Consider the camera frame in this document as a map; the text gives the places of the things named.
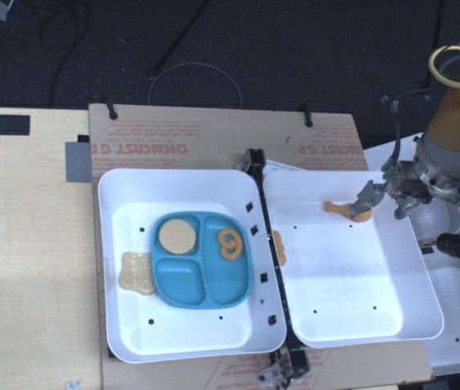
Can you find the orange toy food piece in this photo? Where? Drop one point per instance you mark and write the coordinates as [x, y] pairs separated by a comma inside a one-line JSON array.
[[280, 250]]

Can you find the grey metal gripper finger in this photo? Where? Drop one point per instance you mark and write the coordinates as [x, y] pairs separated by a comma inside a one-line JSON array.
[[404, 209], [367, 197]]

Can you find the white plastic tray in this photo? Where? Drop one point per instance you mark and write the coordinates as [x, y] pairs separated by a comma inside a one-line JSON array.
[[132, 323], [344, 274]]

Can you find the orange toy chicken drumstick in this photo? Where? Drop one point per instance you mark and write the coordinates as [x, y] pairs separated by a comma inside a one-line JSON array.
[[335, 208]]

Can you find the brown cardboard board red print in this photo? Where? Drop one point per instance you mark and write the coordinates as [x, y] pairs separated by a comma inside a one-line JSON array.
[[222, 140]]

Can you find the round beige biscuit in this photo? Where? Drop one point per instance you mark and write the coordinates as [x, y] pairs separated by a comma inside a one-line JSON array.
[[176, 236]]

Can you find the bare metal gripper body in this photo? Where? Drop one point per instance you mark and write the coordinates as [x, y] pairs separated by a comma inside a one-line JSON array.
[[410, 181]]

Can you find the blue divided plate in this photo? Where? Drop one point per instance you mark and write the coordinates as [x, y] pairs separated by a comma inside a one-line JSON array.
[[185, 278]]

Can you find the thin black rod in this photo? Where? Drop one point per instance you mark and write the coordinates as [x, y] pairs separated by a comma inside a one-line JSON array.
[[272, 242]]

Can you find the beige bread slice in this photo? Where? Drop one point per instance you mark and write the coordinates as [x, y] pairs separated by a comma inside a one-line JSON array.
[[134, 274]]

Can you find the black cylinder on white bracket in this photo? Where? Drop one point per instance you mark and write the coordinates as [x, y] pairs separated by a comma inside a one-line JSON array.
[[453, 246]]

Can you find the orange pretzel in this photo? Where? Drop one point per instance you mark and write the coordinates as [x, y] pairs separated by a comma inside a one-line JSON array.
[[230, 250]]

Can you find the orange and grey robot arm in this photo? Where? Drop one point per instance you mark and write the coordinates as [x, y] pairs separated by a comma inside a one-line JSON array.
[[451, 116]]

